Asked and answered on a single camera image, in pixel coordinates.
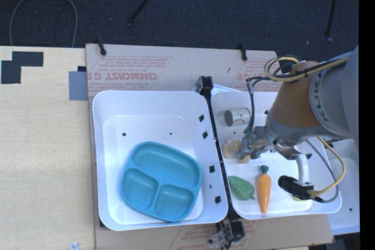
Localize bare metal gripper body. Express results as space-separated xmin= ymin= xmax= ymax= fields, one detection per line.
xmin=249 ymin=126 xmax=278 ymax=156

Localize pale yellow croissant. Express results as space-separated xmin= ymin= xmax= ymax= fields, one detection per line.
xmin=221 ymin=139 xmax=252 ymax=164

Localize thin black and white rod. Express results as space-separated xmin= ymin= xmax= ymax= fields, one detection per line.
xmin=204 ymin=87 xmax=240 ymax=232

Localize white can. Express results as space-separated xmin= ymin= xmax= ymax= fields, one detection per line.
xmin=224 ymin=108 xmax=251 ymax=127

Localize green grapes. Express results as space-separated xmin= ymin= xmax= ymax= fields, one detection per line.
xmin=227 ymin=175 xmax=256 ymax=201

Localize orange carrot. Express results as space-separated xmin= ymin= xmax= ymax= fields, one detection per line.
xmin=257 ymin=165 xmax=272 ymax=214

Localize white plastic tray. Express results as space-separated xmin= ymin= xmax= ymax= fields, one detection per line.
xmin=92 ymin=90 xmax=229 ymax=231
xmin=210 ymin=90 xmax=343 ymax=220

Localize blue divided plate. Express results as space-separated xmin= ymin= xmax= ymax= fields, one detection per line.
xmin=120 ymin=141 xmax=203 ymax=223

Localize brown cardboard board red print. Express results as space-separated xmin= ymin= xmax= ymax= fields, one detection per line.
xmin=85 ymin=43 xmax=335 ymax=250

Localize black cylinder on white bracket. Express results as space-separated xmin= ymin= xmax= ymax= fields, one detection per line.
xmin=277 ymin=152 xmax=315 ymax=201

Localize black block with thin wires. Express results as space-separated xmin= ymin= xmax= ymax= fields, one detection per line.
xmin=229 ymin=220 xmax=246 ymax=242
xmin=196 ymin=76 xmax=213 ymax=95

